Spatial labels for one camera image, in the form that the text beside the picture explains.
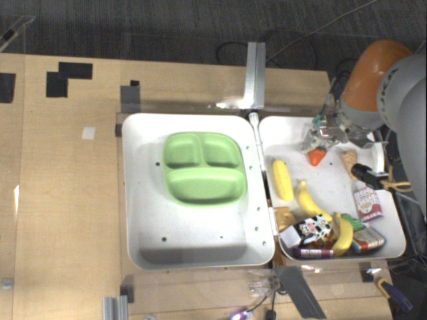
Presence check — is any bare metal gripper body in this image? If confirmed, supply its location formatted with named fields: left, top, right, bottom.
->
left=310, top=119, right=372, bottom=149

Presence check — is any red strawberry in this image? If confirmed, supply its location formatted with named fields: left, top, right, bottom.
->
left=307, top=145, right=328, bottom=167

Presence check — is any beige waffle cone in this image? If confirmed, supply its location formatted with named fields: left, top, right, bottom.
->
left=340, top=149, right=360, bottom=183

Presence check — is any white plastic tray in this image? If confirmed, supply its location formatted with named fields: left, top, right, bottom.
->
left=258, top=115, right=407, bottom=262
left=121, top=112, right=276, bottom=271

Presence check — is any yellow corn cob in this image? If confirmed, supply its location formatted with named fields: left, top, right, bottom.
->
left=272, top=159, right=295, bottom=203

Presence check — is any yellow banana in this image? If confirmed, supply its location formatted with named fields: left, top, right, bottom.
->
left=330, top=213, right=355, bottom=258
left=297, top=180, right=334, bottom=223

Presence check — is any pink and white carton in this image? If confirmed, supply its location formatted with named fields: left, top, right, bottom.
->
left=353, top=186, right=384, bottom=223

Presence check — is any brown toast slice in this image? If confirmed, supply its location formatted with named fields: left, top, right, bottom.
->
left=274, top=206, right=297, bottom=233

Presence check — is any green ribbed toy vegetable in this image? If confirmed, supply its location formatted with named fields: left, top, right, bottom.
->
left=340, top=213, right=366, bottom=232

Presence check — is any cow print milk carton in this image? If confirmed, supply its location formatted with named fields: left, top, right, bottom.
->
left=279, top=213, right=333, bottom=249

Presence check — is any purple bottle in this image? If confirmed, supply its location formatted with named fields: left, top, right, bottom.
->
left=292, top=247, right=335, bottom=260

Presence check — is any green divided plate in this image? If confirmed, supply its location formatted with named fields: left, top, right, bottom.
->
left=161, top=131, right=248, bottom=207

